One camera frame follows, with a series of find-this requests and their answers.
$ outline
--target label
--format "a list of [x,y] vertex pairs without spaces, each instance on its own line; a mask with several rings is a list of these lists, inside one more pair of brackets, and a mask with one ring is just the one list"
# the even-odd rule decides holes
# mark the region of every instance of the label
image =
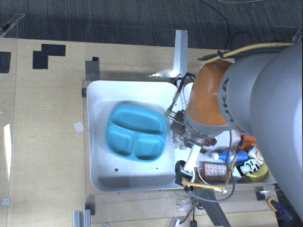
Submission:
[[256,161],[260,165],[262,165],[265,162],[263,156],[261,155],[261,152],[260,152],[259,148],[256,147],[256,146],[254,146],[252,149],[249,150],[248,156],[250,158],[256,159]]
[[203,163],[201,175],[207,182],[224,183],[227,176],[226,165]]

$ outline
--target wooden table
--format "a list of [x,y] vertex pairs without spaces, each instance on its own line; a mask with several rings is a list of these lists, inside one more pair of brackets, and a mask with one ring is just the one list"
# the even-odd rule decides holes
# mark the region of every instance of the wooden table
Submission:
[[[85,79],[85,60],[99,57],[100,70],[106,73],[124,71],[151,75],[172,68],[174,49],[9,38],[0,42],[0,51],[11,51],[11,63],[17,64],[9,191],[5,185],[0,185],[3,196],[8,191],[10,203],[0,207],[0,226],[72,226],[72,212],[83,210],[86,201],[84,136],[73,125],[83,122],[81,88]],[[41,44],[64,44],[66,55],[49,56],[48,70],[34,70],[33,51],[40,51]],[[197,73],[200,64],[196,59],[213,52],[189,49],[188,71]],[[8,76],[14,73],[12,68],[9,74],[0,74],[1,88],[6,88],[3,93],[14,93],[14,82],[8,87]],[[13,111],[13,105],[6,106]],[[4,165],[3,159],[0,158],[0,166]],[[172,211],[176,205],[174,201],[163,200],[158,206],[159,202],[153,200],[156,193],[146,195],[150,199],[144,199],[146,204],[140,205],[139,211],[135,201],[137,194],[101,193],[104,204],[113,208],[104,213],[105,221],[110,220],[111,227],[168,227],[174,213],[178,214],[175,209]],[[162,199],[169,200],[174,193],[159,194],[167,197]],[[142,216],[142,208],[150,208],[151,204],[163,209],[162,216],[150,219]],[[117,212],[117,206],[124,212]],[[222,204],[222,208],[230,210],[226,216],[232,226],[277,226],[274,212],[264,201],[252,197],[241,201],[235,195],[235,199]],[[212,226],[205,211],[196,214],[199,226]]]

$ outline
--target sink basin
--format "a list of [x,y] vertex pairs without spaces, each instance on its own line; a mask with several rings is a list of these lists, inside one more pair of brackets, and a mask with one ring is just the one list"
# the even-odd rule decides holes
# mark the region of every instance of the sink basin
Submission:
[[[91,182],[100,191],[118,192],[180,188],[174,183],[175,163],[188,153],[172,146],[170,120],[161,156],[152,162],[132,161],[112,154],[106,146],[107,122],[120,104],[131,104],[164,114],[177,88],[168,82],[94,81],[87,88]],[[174,110],[181,108],[177,101]]]

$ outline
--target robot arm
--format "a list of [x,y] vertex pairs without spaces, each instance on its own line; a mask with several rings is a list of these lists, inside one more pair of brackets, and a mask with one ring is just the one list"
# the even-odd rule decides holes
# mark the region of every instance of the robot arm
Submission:
[[302,41],[279,53],[203,66],[182,121],[187,146],[203,146],[201,139],[230,129],[254,136],[303,219]]

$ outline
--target black cable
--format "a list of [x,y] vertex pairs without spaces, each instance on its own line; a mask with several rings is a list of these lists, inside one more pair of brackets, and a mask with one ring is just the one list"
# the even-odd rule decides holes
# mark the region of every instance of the black cable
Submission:
[[[229,56],[229,57],[226,57],[226,58],[244,57],[244,56],[250,56],[250,55],[254,55],[254,54],[263,54],[263,53],[279,53],[282,50],[286,49],[287,47],[288,46],[269,47],[269,48],[257,48],[257,49],[241,52],[241,53],[239,53],[237,55],[232,55],[232,56]],[[204,56],[202,58],[198,58],[198,61],[205,61],[205,60],[211,59],[213,57],[216,57],[218,55],[219,55],[219,53],[206,55],[206,56]]]
[[195,209],[195,206],[188,211],[187,215],[184,217],[183,220],[180,221],[179,225],[183,224],[188,219],[188,217],[190,216],[190,214],[192,213],[192,211],[194,209]]
[[176,103],[176,101],[177,101],[177,99],[178,99],[178,97],[179,97],[179,95],[180,95],[180,93],[181,93],[181,91],[182,91],[182,88],[183,88],[183,86],[184,86],[186,77],[189,77],[192,81],[194,81],[195,78],[196,78],[193,74],[191,74],[191,73],[189,73],[189,72],[187,72],[187,73],[185,74],[185,76],[182,78],[182,80],[181,80],[181,82],[180,82],[180,85],[179,85],[179,87],[178,87],[178,89],[177,89],[177,92],[176,92],[176,94],[175,94],[175,96],[174,96],[174,99],[172,100],[171,105],[170,105],[169,108],[166,110],[165,115],[168,115],[168,114],[172,111],[172,109],[173,109],[173,107],[174,107],[174,105],[175,105],[175,103]]
[[240,34],[247,34],[247,35],[250,35],[251,37],[255,37],[255,38],[257,39],[258,43],[261,43],[260,39],[259,39],[256,35],[254,35],[254,34],[248,32],[248,31],[238,31],[238,32],[234,33],[234,34],[230,37],[230,39],[229,39],[229,45],[228,45],[228,47],[229,47],[230,50],[232,50],[232,41],[233,41],[233,39],[234,39],[237,35],[240,35]]
[[239,142],[239,144],[238,144],[238,147],[237,147],[237,149],[236,149],[236,153],[239,152],[239,150],[240,150],[240,148],[241,148],[243,142],[244,142],[244,135],[241,135],[241,140],[240,140],[240,142]]
[[201,3],[207,5],[208,7],[210,7],[212,10],[214,10],[215,12],[217,12],[225,21],[226,23],[226,30],[227,30],[227,38],[226,38],[226,41],[225,41],[225,45],[224,45],[224,49],[227,50],[227,45],[229,43],[229,36],[230,36],[230,28],[229,28],[229,24],[228,24],[228,21],[227,19],[224,17],[224,15],[218,11],[217,9],[215,9],[212,5],[208,4],[207,2],[204,2],[203,0],[198,0],[200,1]]
[[195,209],[193,212],[193,220],[190,221],[190,227],[198,227],[198,223],[197,223],[197,221],[195,221]]

